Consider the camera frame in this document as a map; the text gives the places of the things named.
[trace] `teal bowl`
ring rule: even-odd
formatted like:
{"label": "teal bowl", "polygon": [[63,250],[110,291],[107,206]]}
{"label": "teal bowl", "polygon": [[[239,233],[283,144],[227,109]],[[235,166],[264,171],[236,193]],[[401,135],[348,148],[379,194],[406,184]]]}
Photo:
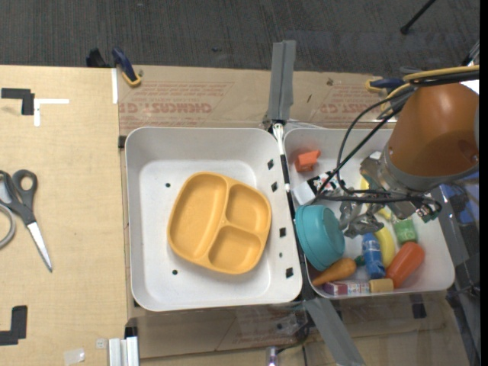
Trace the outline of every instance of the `teal bowl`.
{"label": "teal bowl", "polygon": [[339,229],[339,221],[328,207],[298,207],[295,227],[307,260],[317,270],[325,270],[344,254],[344,233]]}

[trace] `yellow plate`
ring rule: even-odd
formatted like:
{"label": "yellow plate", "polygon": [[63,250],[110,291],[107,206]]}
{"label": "yellow plate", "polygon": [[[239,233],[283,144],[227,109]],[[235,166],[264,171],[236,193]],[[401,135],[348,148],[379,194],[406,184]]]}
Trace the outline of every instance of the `yellow plate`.
{"label": "yellow plate", "polygon": [[198,172],[176,198],[168,241],[190,262],[242,274],[259,262],[270,227],[271,206],[263,193],[225,175]]}

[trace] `scissors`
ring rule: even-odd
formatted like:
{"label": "scissors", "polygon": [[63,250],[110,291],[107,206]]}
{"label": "scissors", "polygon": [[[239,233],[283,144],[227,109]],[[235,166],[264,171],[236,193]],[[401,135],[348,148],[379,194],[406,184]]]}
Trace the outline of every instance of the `scissors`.
{"label": "scissors", "polygon": [[[22,187],[22,180],[30,179],[32,185],[29,188]],[[0,171],[0,182],[3,181],[7,197],[0,195],[0,204],[3,204],[14,213],[18,214],[29,229],[41,258],[49,271],[53,272],[53,266],[47,254],[46,244],[37,225],[36,217],[32,211],[34,193],[37,190],[37,176],[31,171],[21,169],[10,176],[7,172]]]}

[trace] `bowl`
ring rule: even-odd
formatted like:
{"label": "bowl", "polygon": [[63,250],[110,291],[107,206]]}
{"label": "bowl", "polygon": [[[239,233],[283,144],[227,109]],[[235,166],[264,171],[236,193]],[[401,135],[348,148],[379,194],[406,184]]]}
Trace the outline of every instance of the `bowl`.
{"label": "bowl", "polygon": [[168,223],[180,257],[227,274],[252,270],[264,251],[271,206],[259,190],[215,172],[197,172],[181,187]]}
{"label": "bowl", "polygon": [[344,254],[344,233],[335,214],[323,205],[299,206],[295,213],[297,237],[309,263],[319,271]]}

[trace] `toy carrot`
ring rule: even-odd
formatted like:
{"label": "toy carrot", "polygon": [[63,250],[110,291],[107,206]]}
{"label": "toy carrot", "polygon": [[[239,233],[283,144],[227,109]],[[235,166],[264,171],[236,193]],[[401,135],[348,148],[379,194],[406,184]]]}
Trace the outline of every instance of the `toy carrot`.
{"label": "toy carrot", "polygon": [[319,286],[326,282],[338,281],[353,275],[356,271],[357,265],[354,259],[340,258],[337,262],[330,265],[313,280],[313,286]]}

